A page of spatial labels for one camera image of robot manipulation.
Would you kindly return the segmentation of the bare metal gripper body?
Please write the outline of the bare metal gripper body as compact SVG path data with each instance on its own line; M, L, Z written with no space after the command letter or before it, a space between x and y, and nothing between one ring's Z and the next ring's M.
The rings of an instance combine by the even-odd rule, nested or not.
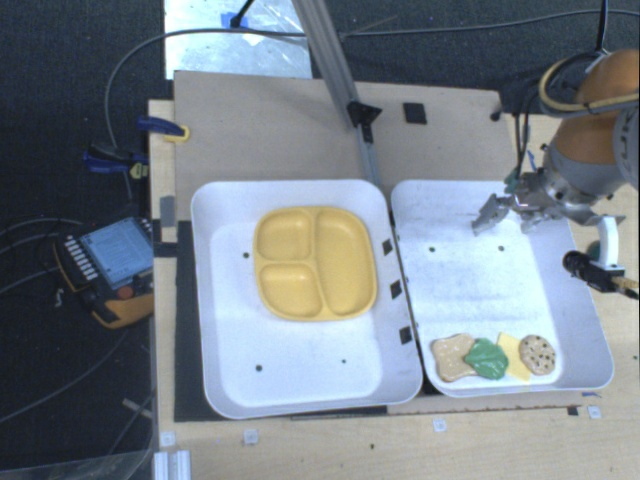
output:
M592 206L596 197L586 194L552 168L522 174L512 194L516 213L543 212L549 219L566 218L577 224L597 224L601 216Z

